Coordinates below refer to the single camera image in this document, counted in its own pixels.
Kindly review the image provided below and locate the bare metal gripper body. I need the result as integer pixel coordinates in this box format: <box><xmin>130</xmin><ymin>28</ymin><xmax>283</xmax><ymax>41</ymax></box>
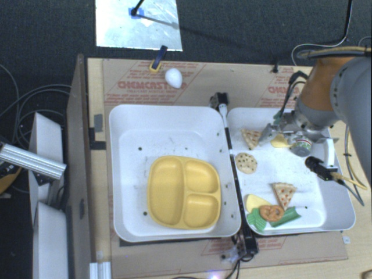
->
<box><xmin>272</xmin><ymin>110</ymin><xmax>331</xmax><ymax>142</ymax></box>

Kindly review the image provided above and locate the yellow toy crisp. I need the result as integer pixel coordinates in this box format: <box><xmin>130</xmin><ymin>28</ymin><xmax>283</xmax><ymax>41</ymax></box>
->
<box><xmin>270</xmin><ymin>134</ymin><xmax>292</xmax><ymax>149</ymax></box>

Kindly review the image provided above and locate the small green and white can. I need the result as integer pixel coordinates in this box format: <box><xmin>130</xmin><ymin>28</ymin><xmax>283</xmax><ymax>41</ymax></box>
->
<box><xmin>290</xmin><ymin>137</ymin><xmax>313</xmax><ymax>158</ymax></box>

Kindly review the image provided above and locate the toy pizza slice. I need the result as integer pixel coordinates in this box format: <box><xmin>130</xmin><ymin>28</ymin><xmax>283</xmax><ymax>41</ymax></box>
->
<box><xmin>271</xmin><ymin>182</ymin><xmax>298</xmax><ymax>212</ymax></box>
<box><xmin>240</xmin><ymin>128</ymin><xmax>262</xmax><ymax>151</ymax></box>

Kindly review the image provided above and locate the white plastic tray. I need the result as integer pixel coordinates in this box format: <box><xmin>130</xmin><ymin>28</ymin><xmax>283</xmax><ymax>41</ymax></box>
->
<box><xmin>109</xmin><ymin>103</ymin><xmax>242</xmax><ymax>243</ymax></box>
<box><xmin>226</xmin><ymin>106</ymin><xmax>357</xmax><ymax>237</ymax></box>

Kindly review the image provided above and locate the brown chocolate chip biscuit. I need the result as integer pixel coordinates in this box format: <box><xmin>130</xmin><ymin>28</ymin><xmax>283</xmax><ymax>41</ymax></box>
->
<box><xmin>234</xmin><ymin>152</ymin><xmax>259</xmax><ymax>175</ymax></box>

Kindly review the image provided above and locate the thin black and white rod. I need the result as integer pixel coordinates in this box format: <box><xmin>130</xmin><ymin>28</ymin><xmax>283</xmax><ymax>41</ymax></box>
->
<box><xmin>219</xmin><ymin>103</ymin><xmax>249</xmax><ymax>239</ymax></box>

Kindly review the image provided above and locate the yellow toy cheese wedge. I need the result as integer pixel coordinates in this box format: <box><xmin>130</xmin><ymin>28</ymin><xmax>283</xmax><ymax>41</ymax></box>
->
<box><xmin>245</xmin><ymin>194</ymin><xmax>274</xmax><ymax>213</ymax></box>

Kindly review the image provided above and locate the brown toy pretzel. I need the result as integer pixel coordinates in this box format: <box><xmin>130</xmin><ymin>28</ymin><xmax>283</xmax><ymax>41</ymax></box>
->
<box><xmin>259</xmin><ymin>204</ymin><xmax>285</xmax><ymax>223</ymax></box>

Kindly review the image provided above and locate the green toy celery stick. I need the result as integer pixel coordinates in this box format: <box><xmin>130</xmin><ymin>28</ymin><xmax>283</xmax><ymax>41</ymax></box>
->
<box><xmin>269</xmin><ymin>206</ymin><xmax>302</xmax><ymax>229</ymax></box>

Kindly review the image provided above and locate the brown cardboard board red print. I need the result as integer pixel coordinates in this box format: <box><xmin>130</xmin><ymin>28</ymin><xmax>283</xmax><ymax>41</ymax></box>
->
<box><xmin>102</xmin><ymin>58</ymin><xmax>349</xmax><ymax>273</ymax></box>

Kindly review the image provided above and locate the green toy lettuce leaf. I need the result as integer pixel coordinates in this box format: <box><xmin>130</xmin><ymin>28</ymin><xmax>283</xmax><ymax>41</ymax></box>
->
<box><xmin>246</xmin><ymin>208</ymin><xmax>268</xmax><ymax>234</ymax></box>

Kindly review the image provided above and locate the yellow divided plate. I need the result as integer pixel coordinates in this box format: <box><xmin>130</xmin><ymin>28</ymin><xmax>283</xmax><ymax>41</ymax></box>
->
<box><xmin>146</xmin><ymin>155</ymin><xmax>223</xmax><ymax>230</ymax></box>

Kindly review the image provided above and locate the white egg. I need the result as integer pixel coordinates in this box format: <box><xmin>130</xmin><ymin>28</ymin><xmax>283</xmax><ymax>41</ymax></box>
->
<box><xmin>164</xmin><ymin>67</ymin><xmax>184</xmax><ymax>90</ymax></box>

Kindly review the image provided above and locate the black cylinder on white bracket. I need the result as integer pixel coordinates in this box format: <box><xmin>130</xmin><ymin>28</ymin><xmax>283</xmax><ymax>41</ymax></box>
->
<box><xmin>305</xmin><ymin>137</ymin><xmax>340</xmax><ymax>182</ymax></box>

